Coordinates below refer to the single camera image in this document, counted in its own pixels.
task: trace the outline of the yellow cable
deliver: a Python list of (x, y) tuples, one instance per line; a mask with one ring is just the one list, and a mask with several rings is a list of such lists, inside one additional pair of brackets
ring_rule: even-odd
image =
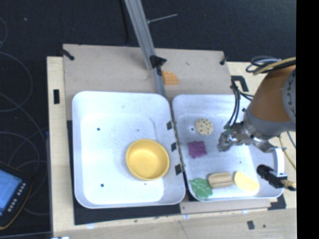
[[(281, 136), (279, 136), (278, 138), (279, 138), (279, 142), (280, 142), (281, 147), (284, 148), (283, 142), (281, 140)], [(293, 163), (293, 161), (291, 160), (291, 158), (289, 157), (289, 155), (287, 154), (285, 149), (284, 149), (284, 154), (286, 155), (287, 159), (289, 160), (291, 165), (294, 167), (294, 169), (297, 171), (296, 165)]]
[(259, 71), (253, 73), (253, 75), (260, 74), (260, 73), (265, 72), (266, 70), (271, 69), (271, 68), (273, 68), (273, 67), (275, 67), (275, 66), (279, 66), (279, 65), (281, 65), (281, 64), (284, 64), (284, 63), (287, 63), (287, 62), (291, 62), (291, 61), (294, 61), (294, 60), (296, 60), (296, 57), (287, 58), (287, 59), (280, 60), (280, 61), (278, 61), (278, 62), (269, 64), (268, 66), (265, 66), (264, 68), (260, 69)]

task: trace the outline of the yellow bowl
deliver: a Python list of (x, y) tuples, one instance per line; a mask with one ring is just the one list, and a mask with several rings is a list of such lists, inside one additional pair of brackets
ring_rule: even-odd
[(156, 180), (163, 177), (169, 168), (166, 149), (151, 139), (133, 142), (126, 151), (126, 164), (130, 172), (142, 180)]

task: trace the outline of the purple square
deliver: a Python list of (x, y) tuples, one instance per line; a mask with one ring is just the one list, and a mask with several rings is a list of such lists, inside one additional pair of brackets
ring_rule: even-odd
[(202, 157), (207, 155), (205, 143), (203, 141), (193, 141), (187, 143), (189, 155), (192, 158)]

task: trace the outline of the wooden table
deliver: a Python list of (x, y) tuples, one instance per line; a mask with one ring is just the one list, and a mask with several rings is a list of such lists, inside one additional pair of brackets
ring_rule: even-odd
[[(137, 48), (125, 47), (124, 50), (126, 49), (132, 49), (134, 53), (137, 52)], [(157, 51), (168, 57), (172, 55), (172, 58), (176, 54), (179, 56), (185, 55), (193, 61), (198, 58), (200, 52), (170, 49), (157, 49)], [(209, 56), (210, 52), (203, 51), (203, 53)], [(143, 65), (142, 54), (138, 57), (138, 60), (141, 63), (137, 66)], [(208, 61), (200, 60), (197, 63), (205, 65)], [(246, 73), (245, 68), (248, 64), (227, 62), (230, 75), (244, 76), (250, 94), (254, 94), (264, 75), (252, 76)], [(50, 126), (51, 218), (55, 237), (69, 236), (77, 239), (126, 238), (127, 236), (131, 238), (147, 237), (155, 239), (297, 237), (296, 193), (288, 190), (284, 190), (287, 208), (280, 210), (268, 211), (267, 209), (267, 204), (269, 206), (276, 199), (242, 201), (240, 205), (234, 202), (215, 203), (213, 205), (204, 205), (202, 202), (190, 204), (185, 201), (181, 203), (185, 211), (182, 211), (180, 215), (74, 225), (66, 127), (65, 70), (64, 59), (62, 57), (47, 58), (47, 78)], [(58, 104), (54, 103), (54, 90), (59, 90), (60, 100)], [(292, 133), (292, 136), (296, 140), (296, 134)], [(271, 142), (273, 145), (280, 146), (277, 138), (272, 139)], [(285, 133), (282, 135), (282, 143), (287, 147), (287, 153), (293, 162), (296, 163), (296, 150)], [(287, 159), (285, 162), (285, 172), (288, 174), (290, 180), (296, 181), (296, 171)]]

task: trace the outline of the white tray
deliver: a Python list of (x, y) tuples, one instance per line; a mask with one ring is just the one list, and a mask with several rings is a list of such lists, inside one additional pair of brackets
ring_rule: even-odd
[[(200, 201), (276, 198), (282, 194), (283, 189), (276, 189), (269, 185), (256, 172), (259, 164), (274, 167), (277, 161), (274, 160), (272, 154), (263, 153), (253, 145), (233, 146), (226, 152), (219, 152), (217, 149), (220, 134), (224, 131), (224, 125), (231, 117), (234, 104), (234, 95), (180, 95), (173, 99), (172, 108), (189, 190), (193, 197)], [(248, 105), (249, 101), (241, 98), (241, 112), (238, 122), (243, 119), (242, 109), (247, 108)], [(200, 135), (196, 132), (195, 122), (201, 118), (209, 119), (212, 122), (214, 128), (212, 134)], [(208, 154), (193, 159), (189, 155), (187, 145), (193, 141), (204, 141)], [(229, 172), (233, 174), (236, 171), (244, 172), (260, 183), (257, 194), (253, 195), (232, 185), (213, 189), (213, 194), (210, 197), (199, 199), (189, 183), (190, 180), (196, 178), (207, 179), (211, 173)]]
[[(157, 94), (80, 92), (72, 101), (74, 185), (86, 208), (115, 208), (179, 203), (185, 195), (168, 101)], [(167, 174), (154, 181), (136, 179), (126, 150), (135, 140), (158, 141), (168, 151)]]

